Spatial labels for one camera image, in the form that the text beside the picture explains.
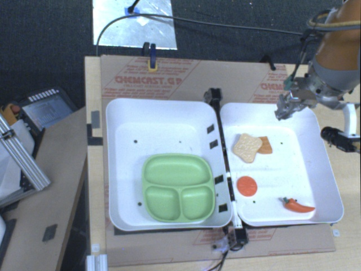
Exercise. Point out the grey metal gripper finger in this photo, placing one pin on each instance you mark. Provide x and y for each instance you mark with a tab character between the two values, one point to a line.
294	107
282	109

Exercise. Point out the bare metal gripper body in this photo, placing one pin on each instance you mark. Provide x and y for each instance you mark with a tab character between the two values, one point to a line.
316	93

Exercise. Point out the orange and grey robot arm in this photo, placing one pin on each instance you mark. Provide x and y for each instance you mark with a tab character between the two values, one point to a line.
339	38

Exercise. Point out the orange bread slice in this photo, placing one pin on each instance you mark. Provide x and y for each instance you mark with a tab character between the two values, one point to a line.
266	147

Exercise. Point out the beige toast slice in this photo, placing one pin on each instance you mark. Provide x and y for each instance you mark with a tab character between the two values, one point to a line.
247	148

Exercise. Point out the white plastic tray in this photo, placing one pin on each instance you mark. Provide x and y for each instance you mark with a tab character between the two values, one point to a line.
158	123
285	171

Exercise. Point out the thin black and white rod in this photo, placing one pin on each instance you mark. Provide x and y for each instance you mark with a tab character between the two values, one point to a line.
224	154

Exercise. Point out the orange round slice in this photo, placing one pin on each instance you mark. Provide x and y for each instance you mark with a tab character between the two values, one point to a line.
247	186

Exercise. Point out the orange chili pepper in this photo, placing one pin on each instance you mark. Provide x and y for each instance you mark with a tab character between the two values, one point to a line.
296	205

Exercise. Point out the brown cardboard board red print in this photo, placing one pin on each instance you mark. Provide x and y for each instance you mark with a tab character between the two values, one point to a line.
180	78

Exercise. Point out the green divided plate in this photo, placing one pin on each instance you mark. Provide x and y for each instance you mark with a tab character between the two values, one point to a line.
177	185

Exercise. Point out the black cylinder on white bracket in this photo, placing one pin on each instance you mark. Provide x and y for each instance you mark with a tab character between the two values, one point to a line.
339	139

